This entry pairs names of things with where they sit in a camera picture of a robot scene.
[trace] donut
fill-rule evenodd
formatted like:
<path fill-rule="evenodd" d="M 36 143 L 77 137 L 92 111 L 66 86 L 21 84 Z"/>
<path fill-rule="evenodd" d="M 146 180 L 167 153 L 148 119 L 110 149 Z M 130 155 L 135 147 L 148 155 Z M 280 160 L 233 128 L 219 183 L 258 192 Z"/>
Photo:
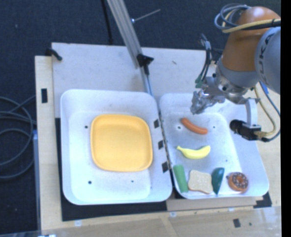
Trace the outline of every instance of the donut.
<path fill-rule="evenodd" d="M 227 178 L 230 188 L 235 191 L 244 192 L 249 186 L 248 178 L 241 172 L 233 172 Z"/>

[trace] toy pepper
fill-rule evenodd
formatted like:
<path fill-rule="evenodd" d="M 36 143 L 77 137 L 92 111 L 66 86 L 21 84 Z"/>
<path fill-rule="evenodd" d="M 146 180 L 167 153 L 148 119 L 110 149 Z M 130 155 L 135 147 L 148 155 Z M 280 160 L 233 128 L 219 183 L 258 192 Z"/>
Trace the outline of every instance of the toy pepper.
<path fill-rule="evenodd" d="M 224 168 L 219 167 L 213 170 L 211 177 L 212 177 L 212 187 L 213 191 L 218 194 L 220 190 L 220 186 L 222 183 L 222 179 L 224 176 Z"/>

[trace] toy banana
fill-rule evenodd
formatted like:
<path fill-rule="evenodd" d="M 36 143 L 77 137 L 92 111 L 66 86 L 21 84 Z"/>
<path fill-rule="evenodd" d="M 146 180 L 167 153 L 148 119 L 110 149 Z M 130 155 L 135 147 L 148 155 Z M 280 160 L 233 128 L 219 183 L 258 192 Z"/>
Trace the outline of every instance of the toy banana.
<path fill-rule="evenodd" d="M 183 155 L 189 159 L 202 159 L 210 153 L 211 147 L 204 146 L 197 150 L 193 150 L 193 149 L 182 148 L 178 146 L 177 149 L 180 150 L 183 153 Z"/>

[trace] toy bread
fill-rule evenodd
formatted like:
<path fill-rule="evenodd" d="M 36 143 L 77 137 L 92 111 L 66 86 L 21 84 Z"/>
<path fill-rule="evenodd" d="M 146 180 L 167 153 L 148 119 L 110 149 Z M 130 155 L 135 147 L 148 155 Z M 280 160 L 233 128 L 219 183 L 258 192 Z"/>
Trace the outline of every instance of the toy bread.
<path fill-rule="evenodd" d="M 210 194 L 213 191 L 211 175 L 209 173 L 191 170 L 189 172 L 188 189 Z"/>

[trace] toy sausage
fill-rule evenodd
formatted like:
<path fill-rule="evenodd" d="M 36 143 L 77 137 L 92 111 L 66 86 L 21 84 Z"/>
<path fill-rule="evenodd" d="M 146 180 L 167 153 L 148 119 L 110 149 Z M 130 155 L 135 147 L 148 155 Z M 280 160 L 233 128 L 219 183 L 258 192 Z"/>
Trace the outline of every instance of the toy sausage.
<path fill-rule="evenodd" d="M 181 123 L 187 129 L 191 130 L 192 132 L 195 132 L 198 134 L 207 134 L 208 133 L 208 129 L 192 124 L 187 118 L 182 118 Z"/>

